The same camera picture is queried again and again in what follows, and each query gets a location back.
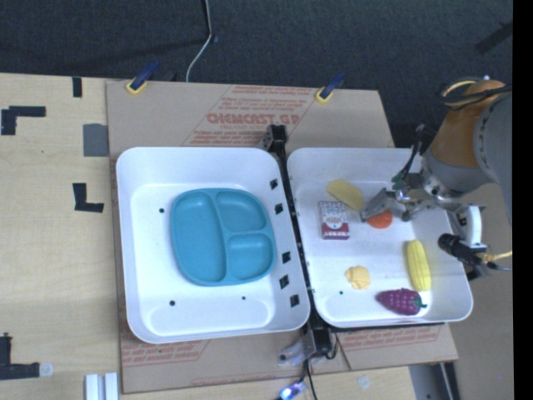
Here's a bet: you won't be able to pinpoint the brown cardboard board red print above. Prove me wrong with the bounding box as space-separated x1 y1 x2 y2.
105 80 460 394

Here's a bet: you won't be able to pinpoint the black block with thin wires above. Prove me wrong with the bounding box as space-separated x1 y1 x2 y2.
263 123 290 153
306 325 335 357

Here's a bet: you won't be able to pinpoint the purple toy grapes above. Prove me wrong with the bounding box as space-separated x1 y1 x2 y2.
376 287 429 317

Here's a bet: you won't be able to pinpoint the black cylinder on white bracket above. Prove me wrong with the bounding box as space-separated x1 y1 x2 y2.
436 204 489 267

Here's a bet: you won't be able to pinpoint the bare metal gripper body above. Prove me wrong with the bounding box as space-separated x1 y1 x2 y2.
392 168 461 215

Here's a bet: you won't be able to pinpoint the pale yellow toy taco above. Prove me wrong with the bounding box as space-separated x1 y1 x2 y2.
326 179 365 213

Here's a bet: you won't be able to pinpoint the yellow toy corn cob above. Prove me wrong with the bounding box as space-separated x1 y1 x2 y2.
406 238 432 293

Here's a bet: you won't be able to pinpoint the thin black rod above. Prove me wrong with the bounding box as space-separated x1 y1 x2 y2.
276 147 319 329

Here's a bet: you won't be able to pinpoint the orange toy fruit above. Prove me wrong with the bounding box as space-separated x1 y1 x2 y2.
366 209 394 229

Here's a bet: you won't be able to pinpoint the blue divided plate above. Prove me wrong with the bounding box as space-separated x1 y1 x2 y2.
169 187 277 288

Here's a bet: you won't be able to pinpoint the white plastic tray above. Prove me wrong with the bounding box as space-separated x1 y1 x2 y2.
286 147 475 329
115 146 311 345

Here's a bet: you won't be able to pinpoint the small yellow lumpy toy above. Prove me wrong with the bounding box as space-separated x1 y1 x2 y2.
344 264 372 291

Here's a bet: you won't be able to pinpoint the red and white carton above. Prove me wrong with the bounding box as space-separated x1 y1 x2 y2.
317 200 351 241

